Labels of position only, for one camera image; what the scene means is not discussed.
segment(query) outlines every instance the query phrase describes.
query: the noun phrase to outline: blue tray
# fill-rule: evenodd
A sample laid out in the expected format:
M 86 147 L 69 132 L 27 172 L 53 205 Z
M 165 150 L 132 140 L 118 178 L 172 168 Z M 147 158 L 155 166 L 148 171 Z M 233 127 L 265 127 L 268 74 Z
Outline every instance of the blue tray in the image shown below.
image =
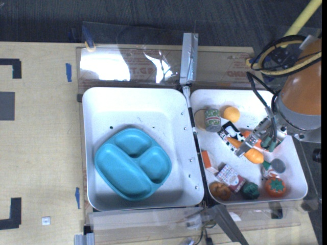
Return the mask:
M 151 196 L 172 170 L 163 148 L 136 128 L 124 129 L 105 141 L 96 152 L 95 167 L 103 180 L 129 201 Z

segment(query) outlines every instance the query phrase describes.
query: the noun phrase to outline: black floor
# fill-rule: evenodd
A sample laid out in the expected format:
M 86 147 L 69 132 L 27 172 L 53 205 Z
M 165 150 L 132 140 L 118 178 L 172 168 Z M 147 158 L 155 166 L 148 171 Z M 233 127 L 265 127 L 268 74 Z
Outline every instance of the black floor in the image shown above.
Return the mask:
M 68 33 L 71 28 L 76 29 L 77 38 L 81 37 L 83 21 L 153 26 L 183 32 L 193 31 L 195 23 L 205 23 L 203 26 L 209 25 L 210 35 L 207 41 L 199 40 L 203 45 L 251 46 L 251 42 L 261 36 L 263 40 L 278 38 L 276 36 L 281 34 L 276 30 L 289 27 L 309 1 L 0 0 L 0 41 L 70 42 Z M 319 7 L 305 28 L 316 30 L 321 26 L 322 8 Z M 297 149 L 309 157 L 315 187 L 321 195 L 321 163 L 311 159 L 316 148 L 321 145 L 297 145 Z M 318 207 L 310 212 L 310 217 L 319 244 L 322 244 L 321 203 Z

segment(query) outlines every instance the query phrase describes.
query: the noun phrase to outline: donut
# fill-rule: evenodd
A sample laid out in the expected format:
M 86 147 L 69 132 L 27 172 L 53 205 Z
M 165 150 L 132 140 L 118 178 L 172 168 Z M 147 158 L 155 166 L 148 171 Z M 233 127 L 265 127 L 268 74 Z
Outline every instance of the donut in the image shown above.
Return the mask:
M 223 201 L 228 200 L 231 195 L 231 191 L 228 186 L 221 182 L 213 182 L 210 184 L 209 190 L 215 198 L 222 199 Z

